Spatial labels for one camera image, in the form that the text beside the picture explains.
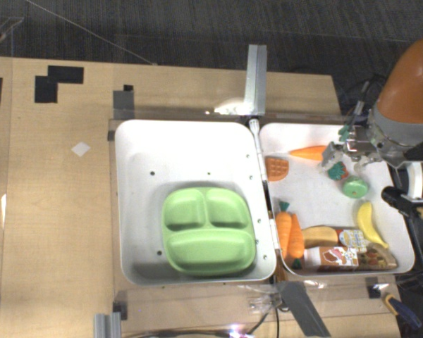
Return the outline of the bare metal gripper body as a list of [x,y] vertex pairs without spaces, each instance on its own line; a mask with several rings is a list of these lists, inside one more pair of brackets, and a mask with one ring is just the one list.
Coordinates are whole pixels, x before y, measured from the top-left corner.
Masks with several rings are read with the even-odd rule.
[[368,125],[344,125],[341,128],[341,145],[343,154],[353,162],[367,165],[382,161]]

